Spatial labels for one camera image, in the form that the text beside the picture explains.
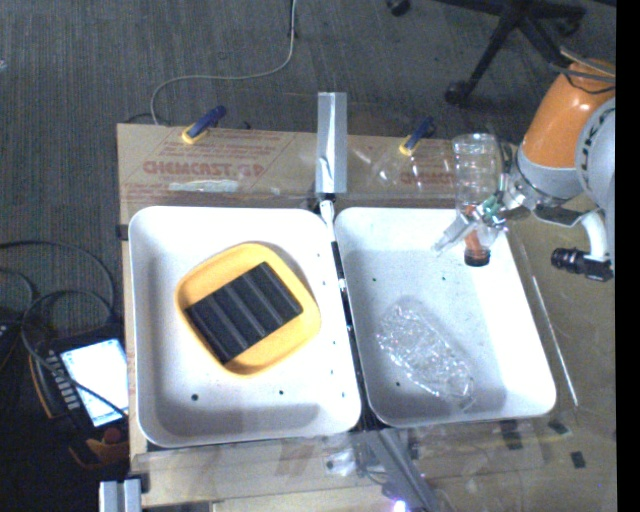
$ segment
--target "white cable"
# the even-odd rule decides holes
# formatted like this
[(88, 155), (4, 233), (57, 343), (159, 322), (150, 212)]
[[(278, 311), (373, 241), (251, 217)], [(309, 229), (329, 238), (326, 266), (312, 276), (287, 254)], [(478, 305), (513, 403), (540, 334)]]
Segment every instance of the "white cable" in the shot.
[(595, 261), (607, 261), (609, 248), (603, 218), (597, 210), (593, 210), (580, 217), (580, 222), (589, 237), (590, 252), (585, 257)]
[(290, 37), (289, 54), (287, 55), (286, 60), (282, 64), (280, 64), (277, 68), (274, 68), (274, 69), (272, 69), (270, 71), (264, 71), (262, 73), (255, 73), (255, 74), (251, 74), (251, 75), (240, 75), (240, 76), (185, 75), (185, 76), (179, 76), (179, 77), (176, 77), (176, 78), (171, 78), (170, 80), (167, 80), (166, 82), (162, 82), (153, 91), (153, 94), (151, 95), (151, 101), (150, 101), (150, 104), (149, 104), (149, 108), (151, 110), (151, 117), (153, 118), (153, 123), (156, 124), (156, 125), (159, 124), (158, 123), (158, 118), (156, 116), (155, 107), (154, 107), (156, 96), (158, 95), (158, 93), (164, 87), (166, 87), (169, 84), (172, 84), (174, 82), (179, 82), (179, 81), (182, 81), (182, 80), (249, 80), (249, 79), (253, 79), (253, 78), (262, 78), (264, 76), (269, 76), (269, 75), (273, 75), (274, 73), (277, 73), (278, 71), (283, 69), (287, 64), (289, 64), (289, 61), (291, 60), (291, 56), (293, 55), (293, 42), (294, 42), (294, 39), (295, 39), (295, 12), (296, 12), (296, 4), (297, 3), (298, 3), (298, 0), (292, 0), (292, 2), (291, 2), (291, 31), (290, 31), (290, 34), (289, 34), (289, 37)]

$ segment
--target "gray carpet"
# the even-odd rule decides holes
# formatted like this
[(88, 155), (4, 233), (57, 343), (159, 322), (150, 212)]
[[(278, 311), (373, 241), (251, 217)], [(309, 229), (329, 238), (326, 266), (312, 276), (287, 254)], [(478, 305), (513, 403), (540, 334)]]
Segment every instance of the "gray carpet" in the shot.
[[(569, 49), (615, 64), (616, 8), (579, 3), (587, 14), (573, 35), (544, 26)], [(431, 115), (437, 138), (491, 129), (517, 143), (556, 76), (520, 33), (510, 36), (467, 105), (444, 101), (449, 83), (470, 75), (495, 24), (494, 16), (430, 0), (414, 0), (401, 17), (384, 0), (300, 0), (284, 69), (170, 84), (157, 95), (157, 115), (186, 125), (223, 104), (224, 128), (314, 132), (317, 93), (335, 91), (347, 93), (352, 134), (402, 136)], [(119, 289), (116, 124), (150, 123), (151, 95), (165, 80), (276, 68), (287, 56), (288, 30), (288, 0), (3, 0), (0, 243), (81, 246), (104, 262)], [(40, 294), (107, 293), (95, 264), (72, 250), (7, 249), (0, 267), (27, 275)], [(0, 279), (0, 305), (24, 308), (24, 297), (8, 291), (9, 277)], [(68, 300), (61, 329), (102, 314), (95, 304)], [(122, 312), (120, 296), (116, 310)], [(74, 467), (29, 379), (22, 384), (21, 401), (2, 418), (0, 509), (5, 493), (4, 503), (17, 510), (93, 510), (104, 475)]]

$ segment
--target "clear plastic bottle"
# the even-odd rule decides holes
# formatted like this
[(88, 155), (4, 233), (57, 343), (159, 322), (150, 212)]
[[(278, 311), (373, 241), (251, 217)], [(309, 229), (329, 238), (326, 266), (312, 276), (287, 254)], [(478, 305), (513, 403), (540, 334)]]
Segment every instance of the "clear plastic bottle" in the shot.
[(469, 365), (455, 353), (429, 316), (418, 299), (401, 298), (381, 319), (376, 333), (378, 345), (414, 384), (467, 409), (475, 398)]
[[(491, 197), (500, 179), (501, 158), (498, 139), (489, 133), (468, 133), (451, 141), (456, 173), (456, 208), (470, 217), (479, 204)], [(479, 267), (489, 263), (491, 244), (497, 230), (478, 224), (465, 237), (465, 263)]]
[(430, 137), (435, 131), (432, 117), (426, 117), (420, 125), (399, 145), (391, 144), (380, 160), (374, 162), (372, 171), (377, 180), (385, 186), (397, 185), (403, 169), (415, 170), (414, 152), (422, 137)]

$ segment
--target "black rubber pad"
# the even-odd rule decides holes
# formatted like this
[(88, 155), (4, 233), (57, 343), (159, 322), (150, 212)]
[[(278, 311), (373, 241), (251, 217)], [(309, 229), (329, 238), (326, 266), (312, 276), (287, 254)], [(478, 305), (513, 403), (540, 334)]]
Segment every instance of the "black rubber pad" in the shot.
[(264, 262), (185, 312), (225, 364), (298, 316), (302, 307)]

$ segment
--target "black cable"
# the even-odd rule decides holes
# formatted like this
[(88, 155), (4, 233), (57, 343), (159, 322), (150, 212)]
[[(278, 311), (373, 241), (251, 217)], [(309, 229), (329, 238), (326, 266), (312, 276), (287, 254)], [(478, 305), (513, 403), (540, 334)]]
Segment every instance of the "black cable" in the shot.
[(24, 360), (18, 352), (18, 346), (11, 349), (7, 358), (12, 359), (12, 364), (5, 364), (0, 368), (0, 424), (11, 416), (12, 411), (18, 405), (22, 389), (22, 375)]
[(26, 335), (26, 332), (25, 332), (25, 326), (28, 326), (28, 327), (31, 327), (31, 328), (34, 328), (34, 329), (38, 329), (39, 328), (37, 325), (29, 324), (29, 322), (28, 322), (29, 316), (33, 313), (35, 308), (38, 305), (40, 305), (42, 302), (44, 302), (45, 300), (54, 298), (55, 296), (61, 296), (61, 295), (65, 295), (65, 294), (81, 294), (81, 295), (90, 296), (90, 297), (98, 300), (98, 302), (100, 302), (105, 307), (105, 309), (108, 312), (109, 317), (112, 316), (112, 309), (109, 306), (109, 304), (107, 303), (107, 301), (105, 301), (102, 297), (100, 297), (96, 293), (93, 293), (93, 292), (90, 292), (90, 291), (86, 291), (86, 290), (59, 290), (59, 291), (56, 291), (56, 292), (48, 293), (48, 294), (43, 295), (42, 297), (38, 298), (37, 300), (33, 301), (31, 303), (31, 305), (25, 311), (25, 313), (23, 315), (23, 321), (22, 321), (22, 323), (20, 325), (20, 338), (22, 339), (22, 344), (27, 349), (27, 351), (29, 352), (31, 357), (33, 357), (37, 361), (38, 364), (42, 365), (44, 368), (49, 370), (54, 376), (61, 377), (64, 380), (66, 380), (67, 382), (69, 382), (70, 384), (72, 384), (73, 386), (75, 386), (76, 388), (81, 389), (81, 390), (89, 393), (90, 395), (94, 396), (95, 398), (97, 398), (101, 402), (103, 402), (106, 405), (108, 405), (109, 407), (111, 407), (111, 409), (113, 409), (115, 412), (120, 414), (123, 418), (126, 418), (128, 415), (123, 409), (121, 409), (120, 407), (116, 406), (115, 404), (113, 404), (112, 402), (107, 400), (102, 395), (96, 393), (92, 389), (90, 389), (90, 388), (84, 386), (83, 384), (79, 383), (78, 381), (73, 379), (71, 376), (67, 375), (66, 372), (63, 372), (63, 371), (58, 370), (58, 369), (54, 368), (53, 366), (51, 366), (40, 354), (38, 354), (36, 352), (36, 350), (31, 346), (31, 342), (27, 339), (27, 335)]
[(0, 273), (16, 276), (18, 280), (24, 285), (24, 288), (27, 290), (27, 293), (29, 295), (28, 304), (30, 305), (33, 302), (33, 299), (36, 296), (36, 289), (33, 286), (33, 283), (29, 281), (27, 276), (18, 272), (17, 270), (6, 267), (0, 267)]
[(382, 472), (382, 471), (370, 471), (367, 468), (362, 468), (361, 471), (362, 471), (362, 474), (364, 476), (366, 476), (369, 480), (371, 480), (374, 484), (384, 485), (384, 484), (388, 483), (388, 480), (378, 480), (377, 478), (373, 477), (373, 475), (384, 475), (384, 476), (386, 476), (387, 474), (385, 472)]
[(571, 76), (569, 76), (569, 74), (564, 73), (565, 78), (567, 79), (567, 81), (569, 82), (569, 84), (571, 85), (571, 87), (575, 87), (576, 89), (580, 89), (583, 92), (586, 92), (587, 94), (604, 94), (610, 91), (615, 91), (616, 90), (616, 86), (612, 85), (611, 87), (603, 87), (602, 89), (598, 89), (597, 91), (590, 91), (588, 89), (585, 89), (584, 87), (580, 87), (579, 85), (576, 85), (573, 80), (571, 80)]
[[(151, 122), (153, 123), (153, 116), (151, 115), (151, 112), (143, 112), (141, 114), (134, 114), (131, 117), (129, 117), (128, 119), (126, 119), (124, 121), (124, 124), (129, 124), (129, 123), (133, 123), (134, 121), (138, 120), (138, 119), (142, 119), (148, 117), (149, 119), (151, 119)], [(156, 119), (160, 122), (160, 124), (164, 125), (164, 126), (171, 126), (171, 121), (167, 121), (166, 119), (162, 119), (159, 115), (156, 115)]]
[(0, 243), (0, 250), (10, 249), (12, 247), (27, 246), (27, 245), (44, 245), (44, 246), (60, 247), (64, 249), (71, 249), (73, 251), (80, 252), (81, 254), (84, 254), (85, 256), (90, 258), (94, 263), (98, 265), (98, 267), (102, 271), (105, 279), (109, 284), (109, 308), (113, 310), (113, 308), (115, 307), (115, 297), (116, 297), (115, 282), (113, 280), (113, 277), (111, 276), (111, 273), (109, 272), (109, 269), (97, 256), (95, 256), (93, 253), (89, 252), (88, 250), (78, 245), (67, 244), (64, 242), (53, 242), (50, 240), (16, 240), (13, 242), (4, 242), (4, 243)]
[(151, 100), (149, 101), (149, 110), (151, 111), (151, 117), (153, 118), (154, 123), (157, 125), (158, 123), (158, 116), (156, 114), (156, 109), (155, 109), (155, 100), (156, 100), (156, 96), (158, 95), (158, 93), (164, 89), (167, 85), (172, 84), (172, 83), (176, 83), (176, 82), (181, 82), (184, 80), (233, 80), (233, 81), (239, 81), (239, 80), (250, 80), (250, 79), (256, 79), (256, 78), (263, 78), (266, 76), (271, 76), (275, 73), (277, 73), (278, 71), (284, 69), (289, 62), (291, 61), (291, 57), (293, 56), (293, 47), (294, 47), (294, 41), (295, 41), (295, 36), (296, 36), (296, 30), (295, 30), (295, 12), (296, 12), (296, 5), (298, 3), (298, 0), (291, 0), (291, 5), (290, 5), (290, 9), (289, 9), (289, 20), (290, 20), (290, 26), (289, 26), (289, 53), (287, 55), (287, 58), (285, 59), (285, 61), (280, 64), (279, 66), (277, 66), (274, 69), (271, 69), (269, 71), (264, 71), (264, 72), (259, 72), (259, 73), (252, 73), (250, 75), (231, 75), (231, 76), (224, 76), (224, 75), (184, 75), (184, 76), (178, 76), (175, 78), (171, 78), (169, 80), (165, 80), (164, 82), (162, 82), (159, 86), (157, 86), (153, 93), (151, 94)]

